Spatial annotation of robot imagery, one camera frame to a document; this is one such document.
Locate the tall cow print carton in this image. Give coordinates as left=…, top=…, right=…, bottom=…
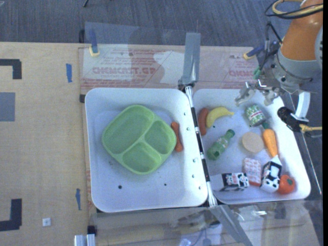
left=259, top=155, right=283, bottom=193

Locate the green bottle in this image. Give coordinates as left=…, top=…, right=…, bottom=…
left=206, top=129, right=236, bottom=161

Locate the orange pumpkin with green stem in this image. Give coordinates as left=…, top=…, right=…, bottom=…
left=277, top=174, right=296, bottom=195

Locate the green divided plate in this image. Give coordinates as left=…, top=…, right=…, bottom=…
left=101, top=104, right=178, bottom=175

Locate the green can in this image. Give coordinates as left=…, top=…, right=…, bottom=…
left=244, top=104, right=267, bottom=127

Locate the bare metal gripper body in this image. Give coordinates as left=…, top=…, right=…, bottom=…
left=255, top=56, right=287, bottom=95

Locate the flat cow print carton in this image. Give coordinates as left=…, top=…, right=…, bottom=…
left=219, top=172, right=250, bottom=192

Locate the orange sausage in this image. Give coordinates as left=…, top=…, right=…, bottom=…
left=197, top=107, right=210, bottom=136
left=170, top=121, right=184, bottom=153

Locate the yellow banana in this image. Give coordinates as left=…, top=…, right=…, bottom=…
left=205, top=106, right=235, bottom=129

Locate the beige round biscuit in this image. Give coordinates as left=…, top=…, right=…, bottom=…
left=241, top=131, right=265, bottom=154

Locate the brown cardboard board red print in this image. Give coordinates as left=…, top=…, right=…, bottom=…
left=77, top=45, right=316, bottom=229

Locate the white plastic tray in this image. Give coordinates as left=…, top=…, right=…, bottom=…
left=192, top=88, right=312, bottom=206
left=84, top=87, right=209, bottom=213

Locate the black cylinder on white bracket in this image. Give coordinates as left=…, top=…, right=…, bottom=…
left=277, top=91, right=312, bottom=133

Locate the orange carrot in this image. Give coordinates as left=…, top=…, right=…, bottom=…
left=261, top=121, right=279, bottom=159

